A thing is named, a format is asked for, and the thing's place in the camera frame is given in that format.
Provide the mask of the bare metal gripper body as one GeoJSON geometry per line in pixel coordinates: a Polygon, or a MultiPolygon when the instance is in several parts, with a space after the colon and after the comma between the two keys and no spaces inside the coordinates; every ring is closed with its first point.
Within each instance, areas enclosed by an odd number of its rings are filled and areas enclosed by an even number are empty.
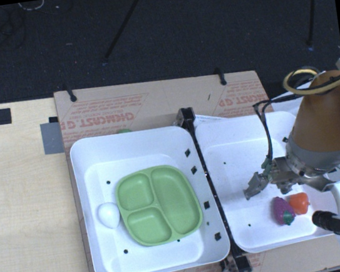
{"type": "Polygon", "coordinates": [[[286,180],[293,180],[295,185],[307,185],[314,189],[324,187],[321,175],[310,166],[303,164],[299,159],[290,157],[276,157],[272,161],[270,173],[270,183],[275,184],[286,180]]]}

